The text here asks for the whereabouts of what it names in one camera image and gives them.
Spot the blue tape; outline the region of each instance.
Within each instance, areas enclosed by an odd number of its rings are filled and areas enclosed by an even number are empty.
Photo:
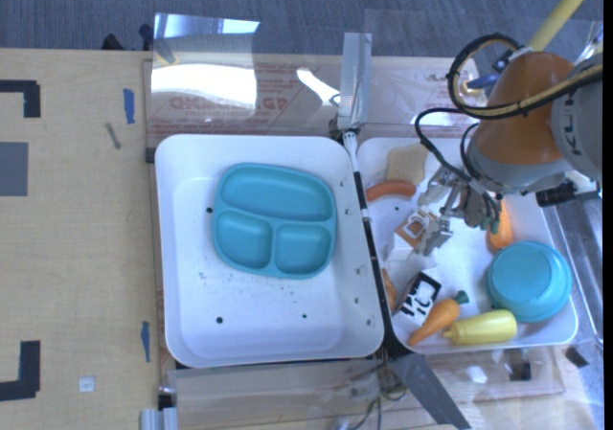
[[[466,86],[468,86],[469,89],[483,89],[493,86],[496,81],[498,81],[498,78],[500,78],[499,74],[489,74],[487,76],[470,80]]]
[[[143,327],[141,328],[141,340],[143,340],[143,348],[145,349],[145,360],[147,362],[151,361],[149,355],[149,323],[147,321],[143,321]]]
[[[134,124],[134,92],[124,88],[124,112],[129,124]]]

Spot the yellow pole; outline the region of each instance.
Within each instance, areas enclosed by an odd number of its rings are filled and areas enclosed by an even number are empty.
[[[527,45],[535,51],[542,51],[582,2],[583,0],[560,0]]]

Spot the black tape marking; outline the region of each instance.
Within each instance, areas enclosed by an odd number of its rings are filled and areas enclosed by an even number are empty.
[[[24,119],[40,118],[40,85],[33,79],[0,79],[0,93],[23,93]]]
[[[147,147],[145,149],[145,162],[149,164],[155,163],[155,147]]]
[[[520,362],[511,364],[511,373],[509,380],[531,380],[533,378],[533,370],[530,362]]]
[[[566,358],[573,362],[579,369],[589,365],[589,362],[585,360],[585,357],[579,353],[576,347],[569,347],[565,355]]]
[[[40,391],[40,341],[21,342],[17,380],[0,382],[0,401],[36,397]]]

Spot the blue bowl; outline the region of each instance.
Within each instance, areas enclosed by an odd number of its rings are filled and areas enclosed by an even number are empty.
[[[487,272],[494,308],[508,309],[517,321],[538,323],[568,302],[571,269],[558,251],[536,241],[518,241],[500,250]]]

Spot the teal bowl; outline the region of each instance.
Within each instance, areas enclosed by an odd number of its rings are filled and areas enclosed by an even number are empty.
[[[523,323],[556,315],[568,302],[573,277],[567,261],[551,246],[518,241],[500,250],[487,272],[494,308],[508,309]]]
[[[241,163],[217,185],[213,242],[244,272],[308,279],[330,263],[336,205],[329,186],[300,170]]]

